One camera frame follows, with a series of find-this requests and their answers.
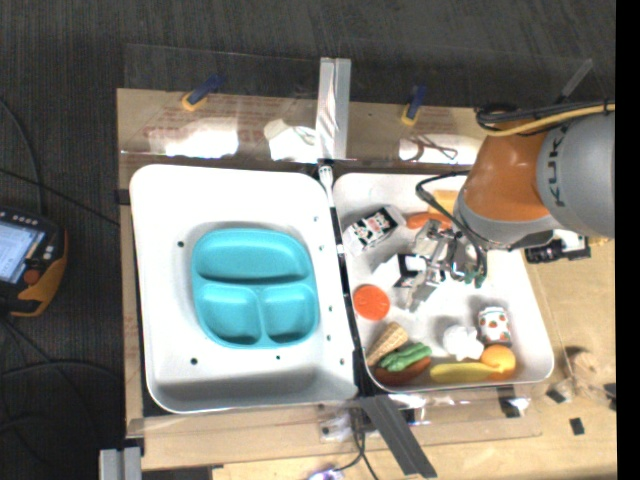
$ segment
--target teal divided plate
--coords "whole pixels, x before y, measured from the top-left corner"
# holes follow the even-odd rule
[[[252,228],[210,231],[193,249],[191,278],[200,326],[221,345],[295,345],[318,326],[311,257],[286,233]]]

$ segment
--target white cup with brown dots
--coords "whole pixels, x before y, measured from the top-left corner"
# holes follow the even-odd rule
[[[507,311],[499,306],[489,306],[478,313],[480,341],[487,345],[511,346],[511,328]]]

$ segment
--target wooden table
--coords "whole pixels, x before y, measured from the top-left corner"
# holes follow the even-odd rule
[[[193,114],[180,111],[179,96],[120,90],[121,150],[148,148],[143,130],[150,127],[177,128],[193,120]],[[210,102],[210,109],[228,104],[233,112],[251,117],[244,124],[240,120],[246,127],[241,149],[249,148],[257,158],[265,155],[259,132],[266,121],[284,116],[287,121],[312,126],[315,118],[313,102],[224,95],[216,98],[217,102]],[[397,124],[401,110],[395,105],[351,103],[349,155],[363,160],[397,156],[398,139],[409,133]],[[205,110],[199,117],[207,116],[210,114]],[[424,108],[410,133],[454,134],[478,142],[484,138],[472,110],[460,108]],[[175,161],[164,156],[122,154],[120,188],[126,190],[131,175],[147,163]],[[197,164],[198,160],[186,163]],[[224,465],[213,470],[213,478],[300,480],[328,464],[343,465],[351,460],[355,451],[351,441],[323,441],[314,407],[143,417],[134,248],[126,205],[121,207],[121,247],[126,420],[129,437],[144,437],[143,471]],[[602,377],[615,382],[614,254],[614,241],[610,241],[593,247],[589,260],[527,266],[557,358],[550,383],[566,379],[563,350],[571,346],[592,352],[601,365]],[[616,412],[606,400],[577,395],[557,403],[542,391],[531,402],[527,409],[530,421],[525,425],[516,421],[520,418],[494,417],[470,424],[473,414],[465,415],[457,407],[451,423],[432,429],[418,427],[414,433],[425,445],[425,453],[441,479],[616,477]],[[572,431],[570,420],[576,418],[584,425],[582,435]],[[379,478],[404,478],[381,438],[371,437],[367,449]],[[346,473],[347,478],[371,478],[362,461]]]

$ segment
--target yellow cable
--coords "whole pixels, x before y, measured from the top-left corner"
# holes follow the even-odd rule
[[[516,126],[514,128],[509,128],[507,130],[488,130],[487,135],[491,135],[493,137],[506,137],[508,135],[516,135],[518,133],[535,130],[536,128],[543,128],[560,121],[566,121],[567,119],[573,119],[574,117],[581,117],[589,114],[598,114],[600,112],[603,112],[605,109],[607,112],[615,112],[616,105],[615,103],[609,103],[606,106],[597,105],[595,107],[572,110],[570,112],[564,112],[555,116],[545,117],[544,119],[538,119],[537,121],[532,121],[530,123]]]

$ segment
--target green vegetable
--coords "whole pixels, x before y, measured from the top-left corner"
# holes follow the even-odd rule
[[[423,343],[415,343],[398,352],[387,354],[380,361],[380,367],[390,372],[401,372],[416,361],[431,355],[431,348]]]

